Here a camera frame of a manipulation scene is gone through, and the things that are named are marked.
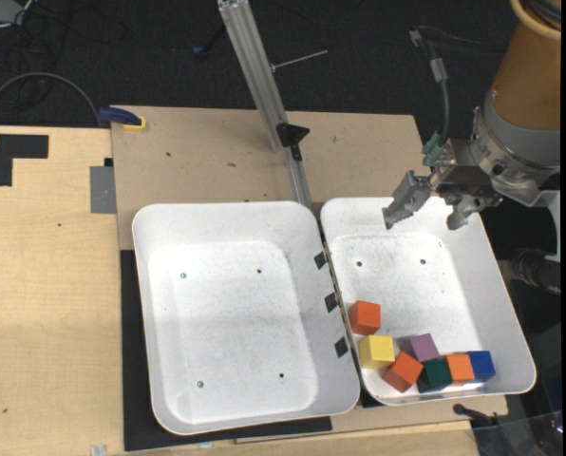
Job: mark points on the brown cardboard board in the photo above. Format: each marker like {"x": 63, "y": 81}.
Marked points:
{"x": 207, "y": 159}

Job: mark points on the red-orange cube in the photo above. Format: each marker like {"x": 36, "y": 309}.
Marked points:
{"x": 364, "y": 317}
{"x": 403, "y": 371}

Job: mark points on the purple cube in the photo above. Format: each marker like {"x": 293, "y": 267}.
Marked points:
{"x": 424, "y": 346}

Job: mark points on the green cube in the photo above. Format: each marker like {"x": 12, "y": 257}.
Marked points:
{"x": 436, "y": 374}

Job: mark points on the blue cube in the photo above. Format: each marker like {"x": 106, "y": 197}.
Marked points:
{"x": 483, "y": 365}

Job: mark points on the orange cube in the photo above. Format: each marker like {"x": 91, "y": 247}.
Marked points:
{"x": 460, "y": 367}

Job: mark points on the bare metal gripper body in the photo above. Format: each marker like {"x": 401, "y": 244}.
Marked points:
{"x": 466, "y": 178}

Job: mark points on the white plastic tray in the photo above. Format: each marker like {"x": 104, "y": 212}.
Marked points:
{"x": 406, "y": 278}
{"x": 231, "y": 321}

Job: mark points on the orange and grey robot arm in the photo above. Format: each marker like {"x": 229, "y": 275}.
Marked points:
{"x": 530, "y": 79}

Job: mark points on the yellow cube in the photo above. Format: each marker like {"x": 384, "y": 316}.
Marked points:
{"x": 377, "y": 350}

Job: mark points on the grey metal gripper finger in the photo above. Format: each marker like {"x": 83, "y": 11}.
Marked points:
{"x": 462, "y": 213}
{"x": 405, "y": 197}

